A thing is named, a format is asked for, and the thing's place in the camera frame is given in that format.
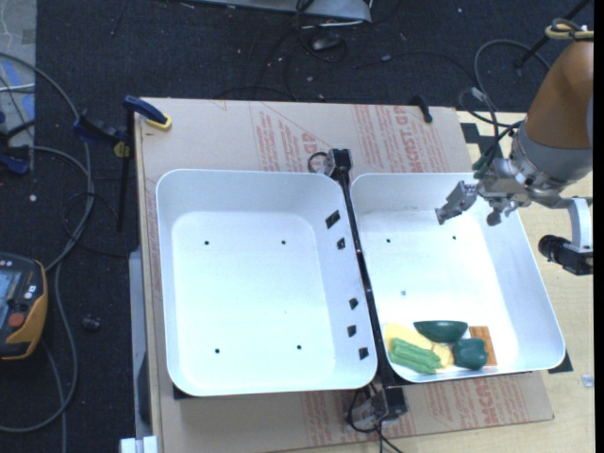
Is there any black cylinder on white bracket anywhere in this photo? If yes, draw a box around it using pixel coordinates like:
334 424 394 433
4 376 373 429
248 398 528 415
537 196 595 277

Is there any brown cardboard board red print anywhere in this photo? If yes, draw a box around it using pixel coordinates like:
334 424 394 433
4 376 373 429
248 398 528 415
133 96 556 453

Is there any yellow toy food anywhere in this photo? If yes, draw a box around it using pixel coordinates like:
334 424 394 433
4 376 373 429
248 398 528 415
382 322 456 373

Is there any green bell pepper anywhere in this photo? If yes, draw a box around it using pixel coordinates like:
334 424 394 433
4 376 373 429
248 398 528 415
451 337 490 372

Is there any dark green bowl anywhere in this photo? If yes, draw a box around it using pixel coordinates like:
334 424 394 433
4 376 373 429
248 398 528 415
412 319 470 344

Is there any green okra bunch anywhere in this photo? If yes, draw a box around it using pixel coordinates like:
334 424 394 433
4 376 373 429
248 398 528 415
387 337 443 376

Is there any black block with thin wires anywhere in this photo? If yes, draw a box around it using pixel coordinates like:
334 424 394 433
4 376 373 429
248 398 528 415
359 385 409 427
324 147 354 176

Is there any thin black rod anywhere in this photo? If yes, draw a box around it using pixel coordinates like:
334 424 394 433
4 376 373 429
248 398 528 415
335 171 398 392

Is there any orange biscuit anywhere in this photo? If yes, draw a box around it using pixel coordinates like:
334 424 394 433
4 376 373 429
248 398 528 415
467 325 498 367

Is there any white plastic tray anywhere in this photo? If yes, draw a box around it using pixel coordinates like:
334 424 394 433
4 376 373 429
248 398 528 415
155 168 379 398
349 172 567 385

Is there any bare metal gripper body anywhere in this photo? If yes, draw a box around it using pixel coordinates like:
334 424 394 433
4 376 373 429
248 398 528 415
475 157 567 212

